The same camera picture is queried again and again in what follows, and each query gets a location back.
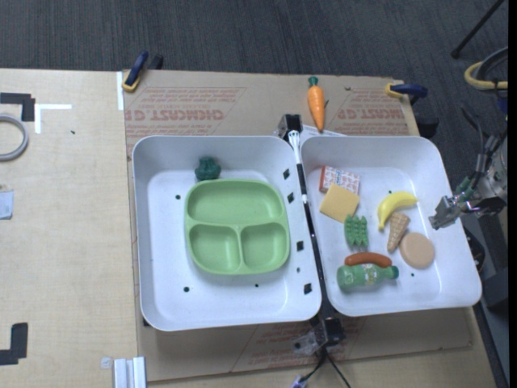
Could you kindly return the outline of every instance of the metal ring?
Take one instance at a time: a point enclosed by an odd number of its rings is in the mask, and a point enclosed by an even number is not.
[[[14,126],[18,127],[23,134],[22,143],[19,145],[18,148],[16,148],[16,150],[7,154],[0,154],[0,162],[11,161],[19,157],[27,148],[27,144],[29,142],[29,132],[27,131],[27,128],[25,128],[23,122],[21,120],[14,118],[13,116],[0,115],[0,122],[8,122],[9,124],[13,124]]]

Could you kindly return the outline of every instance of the toy banana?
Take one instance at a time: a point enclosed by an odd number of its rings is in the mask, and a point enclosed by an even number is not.
[[[418,198],[407,191],[398,191],[388,194],[377,207],[377,216],[379,216],[379,230],[383,230],[385,223],[391,213],[400,207],[409,207],[416,204]]]

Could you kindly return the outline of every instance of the white tape marking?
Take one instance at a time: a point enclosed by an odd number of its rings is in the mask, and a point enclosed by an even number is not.
[[[70,103],[37,103],[34,105],[34,130],[41,133],[41,111],[44,109],[72,109]]]
[[[124,110],[124,89],[122,88],[122,79],[124,74],[122,72],[116,73],[116,93],[119,100],[119,111]]]

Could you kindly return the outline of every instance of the yellow cable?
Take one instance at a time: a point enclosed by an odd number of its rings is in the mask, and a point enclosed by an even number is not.
[[[472,66],[467,68],[464,73],[465,81],[469,85],[474,86],[476,89],[497,89],[497,90],[507,90],[508,89],[508,81],[498,82],[497,86],[494,82],[491,81],[480,81],[472,77],[472,72],[481,65],[482,62],[474,63]]]

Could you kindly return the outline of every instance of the toy carrot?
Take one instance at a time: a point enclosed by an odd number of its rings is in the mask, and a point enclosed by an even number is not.
[[[307,91],[307,100],[309,101],[310,113],[313,116],[314,123],[319,132],[323,132],[323,124],[325,122],[325,95],[323,89],[317,85],[317,78],[311,76],[309,78],[310,88]]]

